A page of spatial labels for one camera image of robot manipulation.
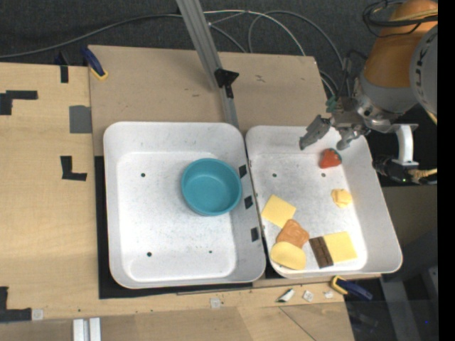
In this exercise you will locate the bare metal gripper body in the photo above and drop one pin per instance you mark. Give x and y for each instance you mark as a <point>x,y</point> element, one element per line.
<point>355,116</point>

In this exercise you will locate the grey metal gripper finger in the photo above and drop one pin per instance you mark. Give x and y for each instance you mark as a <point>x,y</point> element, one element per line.
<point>313,131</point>
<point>346,139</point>

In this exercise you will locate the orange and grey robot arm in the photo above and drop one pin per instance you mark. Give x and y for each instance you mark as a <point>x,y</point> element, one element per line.
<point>391,66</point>

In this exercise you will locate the red strawberry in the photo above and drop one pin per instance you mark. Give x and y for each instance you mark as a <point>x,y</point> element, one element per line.
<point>330,158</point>

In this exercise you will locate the white plastic tray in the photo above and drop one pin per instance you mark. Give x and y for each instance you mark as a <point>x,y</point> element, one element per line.
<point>305,187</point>
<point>163,233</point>

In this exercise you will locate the small yellow toy pastry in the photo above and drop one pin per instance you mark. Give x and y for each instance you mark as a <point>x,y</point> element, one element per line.
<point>341,198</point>

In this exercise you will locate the yellow cheese slice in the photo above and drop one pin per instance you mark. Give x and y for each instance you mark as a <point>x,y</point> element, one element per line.
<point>278,210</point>
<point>340,247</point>

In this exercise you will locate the brown toast slice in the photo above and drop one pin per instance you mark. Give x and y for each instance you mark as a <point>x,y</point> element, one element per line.
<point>293,233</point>

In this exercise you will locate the blue bowl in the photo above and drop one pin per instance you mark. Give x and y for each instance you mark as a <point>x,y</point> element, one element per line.
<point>211,187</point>

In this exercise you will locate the brown chocolate bar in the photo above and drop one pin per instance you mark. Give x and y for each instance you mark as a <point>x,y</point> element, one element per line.
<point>321,251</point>

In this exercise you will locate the pale wood board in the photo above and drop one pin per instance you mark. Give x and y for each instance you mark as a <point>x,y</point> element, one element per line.
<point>199,94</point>

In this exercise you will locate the yellow oval bread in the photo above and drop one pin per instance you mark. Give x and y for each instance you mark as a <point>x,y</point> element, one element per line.
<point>288,256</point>

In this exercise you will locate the black cylinder on white bracket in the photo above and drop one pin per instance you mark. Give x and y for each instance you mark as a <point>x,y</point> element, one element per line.
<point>401,155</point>

